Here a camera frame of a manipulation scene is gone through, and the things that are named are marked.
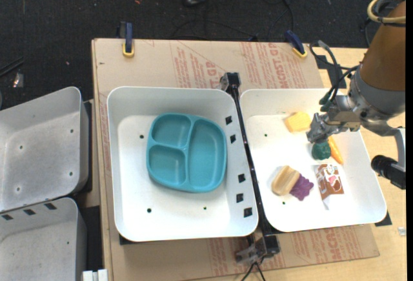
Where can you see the green toy broccoli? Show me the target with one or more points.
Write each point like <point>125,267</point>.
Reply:
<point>320,151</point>

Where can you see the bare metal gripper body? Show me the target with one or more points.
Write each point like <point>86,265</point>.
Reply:
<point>345,115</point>

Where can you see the toy sausage in bread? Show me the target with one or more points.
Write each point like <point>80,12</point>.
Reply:
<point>284,180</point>

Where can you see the white plastic tray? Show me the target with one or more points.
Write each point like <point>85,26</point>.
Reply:
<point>135,202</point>
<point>348,212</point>

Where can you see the yellow toy corn piece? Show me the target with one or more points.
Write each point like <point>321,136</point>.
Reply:
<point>297,122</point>

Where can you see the brown and white packet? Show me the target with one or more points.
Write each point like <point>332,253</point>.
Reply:
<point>329,184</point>

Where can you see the thin black rod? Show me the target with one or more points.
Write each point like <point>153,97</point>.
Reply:
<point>250,157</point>

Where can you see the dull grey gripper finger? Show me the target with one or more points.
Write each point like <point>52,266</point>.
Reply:
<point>314,126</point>
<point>323,136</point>

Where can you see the purple toy grapes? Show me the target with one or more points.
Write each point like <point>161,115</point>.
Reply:
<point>302,189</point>

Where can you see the black cylinder on white bracket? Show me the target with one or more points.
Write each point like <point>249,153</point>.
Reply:
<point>385,167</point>

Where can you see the blue divided plate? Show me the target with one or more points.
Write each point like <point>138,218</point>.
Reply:
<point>203,157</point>

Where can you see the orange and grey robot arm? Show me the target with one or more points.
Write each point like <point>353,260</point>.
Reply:
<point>384,57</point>

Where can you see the orange toy carrot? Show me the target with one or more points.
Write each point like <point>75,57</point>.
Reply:
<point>337,152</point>

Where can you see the brown cardboard board red print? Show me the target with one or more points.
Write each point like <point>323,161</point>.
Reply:
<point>200,60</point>

